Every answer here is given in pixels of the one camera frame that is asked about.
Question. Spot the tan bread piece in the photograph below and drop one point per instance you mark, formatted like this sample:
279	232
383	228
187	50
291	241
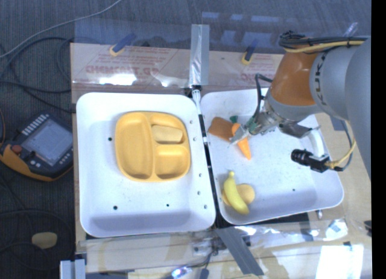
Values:
166	134

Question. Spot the orange bread slice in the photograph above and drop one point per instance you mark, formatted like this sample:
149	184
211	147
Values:
219	128

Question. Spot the tan round biscuit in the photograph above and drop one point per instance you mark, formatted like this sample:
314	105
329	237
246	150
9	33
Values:
248	193

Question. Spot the black cylinder on white bracket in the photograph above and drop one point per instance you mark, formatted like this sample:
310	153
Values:
304	156

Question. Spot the yellow banana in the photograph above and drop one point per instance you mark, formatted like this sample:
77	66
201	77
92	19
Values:
233	194

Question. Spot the yellow divided plate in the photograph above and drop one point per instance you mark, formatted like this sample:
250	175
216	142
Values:
132	148

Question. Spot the yellow oval toy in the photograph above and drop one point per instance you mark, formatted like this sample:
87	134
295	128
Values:
44	240

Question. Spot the white plastic tray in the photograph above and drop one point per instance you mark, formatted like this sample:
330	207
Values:
277	181
135	205

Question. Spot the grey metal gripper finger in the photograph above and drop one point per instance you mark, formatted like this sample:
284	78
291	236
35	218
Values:
245	133
236	135

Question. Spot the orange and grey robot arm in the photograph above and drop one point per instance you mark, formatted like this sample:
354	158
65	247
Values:
337	81

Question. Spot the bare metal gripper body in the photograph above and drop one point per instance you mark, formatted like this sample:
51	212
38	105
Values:
267	122

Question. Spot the orange carrot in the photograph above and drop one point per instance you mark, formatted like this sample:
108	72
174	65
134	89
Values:
245	149

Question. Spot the brown cardboard board red print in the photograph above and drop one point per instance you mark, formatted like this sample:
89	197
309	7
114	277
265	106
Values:
90	69

